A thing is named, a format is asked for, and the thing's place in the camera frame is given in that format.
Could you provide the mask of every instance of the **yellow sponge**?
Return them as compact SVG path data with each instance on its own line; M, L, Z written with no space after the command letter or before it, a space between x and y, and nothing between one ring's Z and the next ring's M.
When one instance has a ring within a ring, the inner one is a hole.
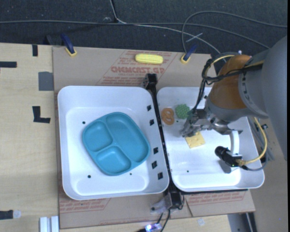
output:
M205 144L205 140L200 131L192 137L185 137L190 148L198 147Z

